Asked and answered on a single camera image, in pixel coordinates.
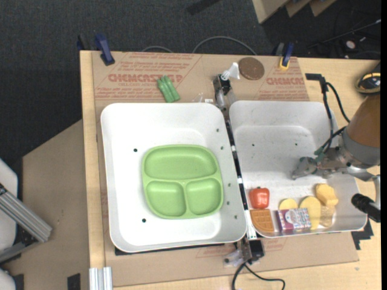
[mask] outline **brown circle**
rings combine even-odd
[[[259,80],[265,74],[263,64],[253,57],[242,58],[239,61],[239,71],[248,80]]]

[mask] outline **green plate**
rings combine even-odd
[[[167,145],[143,157],[146,202],[159,217],[197,218],[223,205],[223,183],[215,155],[198,145]]]

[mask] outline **wooden table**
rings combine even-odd
[[[344,104],[346,114],[351,118],[363,97],[354,89],[353,84],[366,72],[372,70],[378,61],[375,60],[339,60],[339,59],[299,59],[303,75],[320,73],[331,82]],[[96,143],[96,112],[94,105],[93,64],[90,51],[80,52],[80,69],[82,81],[83,131],[85,140],[86,193],[88,203],[89,256],[91,268],[106,266],[102,210],[100,197],[100,181],[98,151]],[[319,85],[312,85],[305,80],[311,101],[322,101]],[[331,97],[328,101],[336,113],[339,127],[346,121],[339,112],[337,102]],[[380,168],[370,172],[380,173]],[[360,191],[374,198],[373,183],[358,181]],[[374,236],[371,240],[361,242],[359,262],[339,265],[314,266],[309,268],[285,269],[262,274],[263,277],[282,278],[286,281],[286,289],[381,289],[381,247],[380,224],[371,221]],[[183,280],[177,282],[158,283],[158,289],[230,289],[232,276],[212,277],[206,279]],[[125,286],[119,289],[154,289],[153,285]],[[280,289],[280,283],[267,283],[258,280],[251,274],[241,274],[237,288],[242,289]]]

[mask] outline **purple box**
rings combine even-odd
[[[307,208],[276,211],[278,226],[281,231],[302,230],[311,228]]]

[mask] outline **red toy tomato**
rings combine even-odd
[[[250,191],[249,198],[253,208],[266,208],[268,207],[270,192],[268,188],[258,187]]]

